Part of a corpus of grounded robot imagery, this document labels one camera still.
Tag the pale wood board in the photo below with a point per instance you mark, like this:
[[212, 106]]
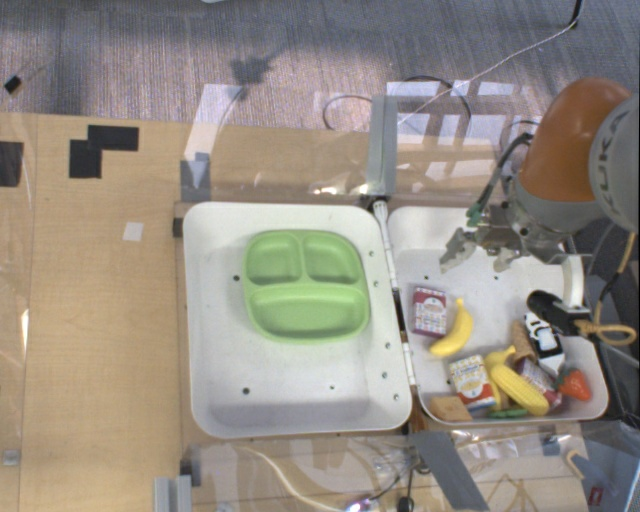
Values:
[[100, 310]]

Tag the brown biscuit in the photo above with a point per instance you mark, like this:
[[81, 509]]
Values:
[[450, 409]]

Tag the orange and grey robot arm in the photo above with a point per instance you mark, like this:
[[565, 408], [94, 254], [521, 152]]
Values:
[[560, 150]]

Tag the pink and white packet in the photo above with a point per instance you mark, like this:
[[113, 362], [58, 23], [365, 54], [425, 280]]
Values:
[[537, 375]]

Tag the green divided plate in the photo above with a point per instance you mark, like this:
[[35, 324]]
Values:
[[305, 305]]

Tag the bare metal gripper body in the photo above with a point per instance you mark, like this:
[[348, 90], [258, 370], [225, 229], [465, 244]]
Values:
[[505, 230]]

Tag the brown ice cream cone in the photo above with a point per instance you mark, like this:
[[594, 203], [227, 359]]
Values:
[[522, 342]]

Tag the thin black and white rod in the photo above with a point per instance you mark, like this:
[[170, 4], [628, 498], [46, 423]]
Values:
[[389, 250]]

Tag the black and white bottle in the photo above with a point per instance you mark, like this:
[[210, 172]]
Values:
[[545, 345]]

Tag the white plastic tray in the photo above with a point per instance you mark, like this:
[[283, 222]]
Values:
[[280, 380], [495, 300]]

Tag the red strawberry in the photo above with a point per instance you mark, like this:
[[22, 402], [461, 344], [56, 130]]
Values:
[[575, 385]]

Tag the green flat toy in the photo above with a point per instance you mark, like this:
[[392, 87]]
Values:
[[507, 413]]

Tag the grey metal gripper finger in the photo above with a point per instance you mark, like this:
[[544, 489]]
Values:
[[457, 250], [505, 257]]

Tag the black cylinder on white bracket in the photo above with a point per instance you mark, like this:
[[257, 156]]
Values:
[[547, 307]]

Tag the orange and white carton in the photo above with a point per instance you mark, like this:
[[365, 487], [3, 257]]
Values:
[[471, 382]]

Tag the red and white carton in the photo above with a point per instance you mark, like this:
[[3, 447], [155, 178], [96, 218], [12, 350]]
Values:
[[429, 311]]

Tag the yellow corn cob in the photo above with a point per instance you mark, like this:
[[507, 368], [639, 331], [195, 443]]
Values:
[[520, 390]]

